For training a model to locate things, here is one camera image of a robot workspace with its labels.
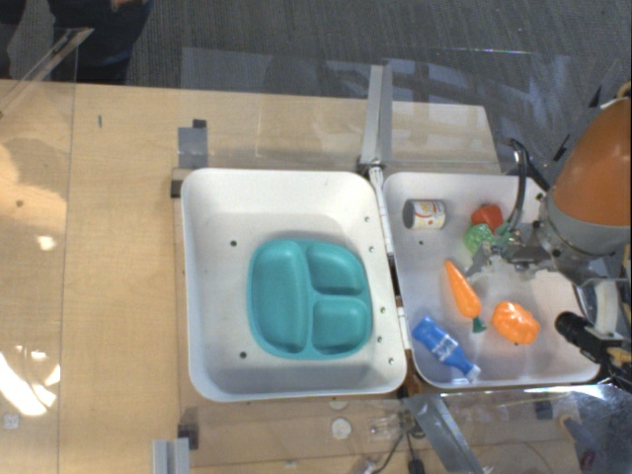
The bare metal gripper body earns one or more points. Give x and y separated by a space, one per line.
530 254

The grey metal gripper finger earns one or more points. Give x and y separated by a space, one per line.
496 263
478 260

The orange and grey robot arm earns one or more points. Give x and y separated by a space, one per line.
592 166

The green toy lettuce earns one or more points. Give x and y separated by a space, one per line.
477 239

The orange toy carrot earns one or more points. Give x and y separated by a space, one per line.
464 292

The orange toy pumpkin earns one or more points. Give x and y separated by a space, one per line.
516 323

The small white and orange can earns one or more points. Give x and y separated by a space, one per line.
428 214

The blue plastic bottle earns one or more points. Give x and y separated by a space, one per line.
439 346

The white plastic tray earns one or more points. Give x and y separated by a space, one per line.
222 314
494 363

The teal divided plate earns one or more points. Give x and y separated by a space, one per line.
281 299

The small white round disc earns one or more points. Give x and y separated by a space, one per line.
338 404
341 428

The person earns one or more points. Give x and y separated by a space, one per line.
89 27

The black cylinder on white bracket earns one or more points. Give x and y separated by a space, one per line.
582 331

